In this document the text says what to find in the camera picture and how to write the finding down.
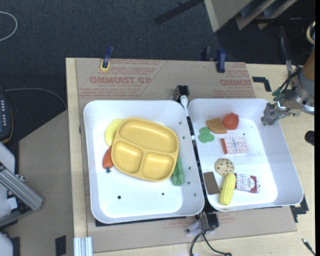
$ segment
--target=table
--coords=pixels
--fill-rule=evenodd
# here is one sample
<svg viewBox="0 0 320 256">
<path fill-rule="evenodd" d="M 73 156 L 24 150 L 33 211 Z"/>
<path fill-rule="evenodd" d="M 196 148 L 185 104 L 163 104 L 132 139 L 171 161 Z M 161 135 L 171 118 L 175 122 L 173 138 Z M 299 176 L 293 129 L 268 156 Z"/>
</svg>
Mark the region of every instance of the table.
<svg viewBox="0 0 320 256">
<path fill-rule="evenodd" d="M 266 77 L 272 91 L 286 79 L 287 71 L 284 65 L 247 64 L 250 77 Z M 79 134 L 80 118 L 77 89 L 76 59 L 66 59 L 68 119 L 70 138 L 70 160 L 72 180 L 72 207 L 74 237 L 88 236 L 85 191 L 82 165 L 81 136 Z M 272 96 L 265 91 L 263 84 L 253 83 L 256 98 L 272 102 Z M 314 131 L 314 116 L 301 113 L 300 116 L 289 116 L 280 120 L 293 162 L 297 169 L 305 194 L 309 211 L 298 216 L 297 231 L 277 233 L 242 238 L 222 239 L 212 242 L 212 246 L 223 252 L 232 252 L 234 256 L 255 255 L 308 255 L 311 253 L 302 242 L 305 238 L 315 250 L 315 165 L 314 146 L 305 142 L 307 131 Z M 109 251 L 95 253 L 97 256 L 141 256 L 141 255 L 189 255 L 189 243 Z M 193 252 L 200 255 L 214 255 L 205 242 L 197 242 Z"/>
</svg>

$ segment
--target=toy banana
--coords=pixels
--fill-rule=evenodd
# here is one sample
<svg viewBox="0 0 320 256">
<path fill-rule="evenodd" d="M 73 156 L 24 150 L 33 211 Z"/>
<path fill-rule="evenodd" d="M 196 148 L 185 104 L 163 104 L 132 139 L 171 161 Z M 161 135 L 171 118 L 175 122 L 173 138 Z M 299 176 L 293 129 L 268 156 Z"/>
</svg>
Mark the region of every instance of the toy banana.
<svg viewBox="0 0 320 256">
<path fill-rule="evenodd" d="M 104 141 L 109 147 L 112 145 L 116 131 L 122 121 L 123 119 L 120 119 L 120 118 L 114 119 L 105 129 Z"/>
</svg>

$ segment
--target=toy corn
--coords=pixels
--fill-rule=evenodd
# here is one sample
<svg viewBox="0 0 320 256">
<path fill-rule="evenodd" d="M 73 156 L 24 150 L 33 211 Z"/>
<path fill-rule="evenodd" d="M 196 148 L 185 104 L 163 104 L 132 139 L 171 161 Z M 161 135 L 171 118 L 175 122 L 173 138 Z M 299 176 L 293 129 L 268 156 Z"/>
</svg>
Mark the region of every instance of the toy corn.
<svg viewBox="0 0 320 256">
<path fill-rule="evenodd" d="M 220 204 L 228 206 L 231 203 L 236 187 L 236 176 L 233 173 L 228 173 L 222 185 L 220 192 Z"/>
</svg>

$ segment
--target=toy carrot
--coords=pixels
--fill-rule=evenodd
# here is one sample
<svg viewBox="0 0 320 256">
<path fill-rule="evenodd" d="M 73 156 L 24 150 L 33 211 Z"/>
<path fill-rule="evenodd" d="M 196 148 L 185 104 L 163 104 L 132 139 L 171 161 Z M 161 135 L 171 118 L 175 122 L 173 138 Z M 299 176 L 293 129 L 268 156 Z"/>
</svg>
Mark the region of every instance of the toy carrot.
<svg viewBox="0 0 320 256">
<path fill-rule="evenodd" d="M 102 167 L 106 170 L 107 173 L 110 173 L 110 168 L 114 166 L 114 163 L 111 159 L 111 146 L 106 150 L 103 160 L 102 160 Z"/>
</svg>

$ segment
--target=gray carpet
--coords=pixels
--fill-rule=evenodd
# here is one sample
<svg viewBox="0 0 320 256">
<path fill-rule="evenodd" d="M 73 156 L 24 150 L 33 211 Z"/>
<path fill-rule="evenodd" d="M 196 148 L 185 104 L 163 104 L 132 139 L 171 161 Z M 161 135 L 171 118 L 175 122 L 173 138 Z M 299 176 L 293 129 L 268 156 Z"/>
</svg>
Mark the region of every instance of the gray carpet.
<svg viewBox="0 0 320 256">
<path fill-rule="evenodd" d="M 311 50 L 304 29 L 315 19 L 315 0 L 300 0 L 279 21 L 260 30 L 251 23 L 239 30 L 234 19 L 213 33 L 203 1 L 2 1 L 0 11 L 14 15 L 18 27 L 0 41 L 0 86 L 4 90 L 41 88 L 65 101 L 66 57 L 103 58 L 114 46 L 113 58 L 199 61 L 201 52 L 224 48 L 226 61 L 283 64 L 278 52 L 279 26 L 291 42 L 292 56 L 303 64 Z M 287 22 L 298 17 L 301 20 Z M 0 39 L 15 27 L 0 13 Z M 65 107 L 44 91 L 6 93 L 14 119 L 9 144 L 48 122 Z"/>
</svg>

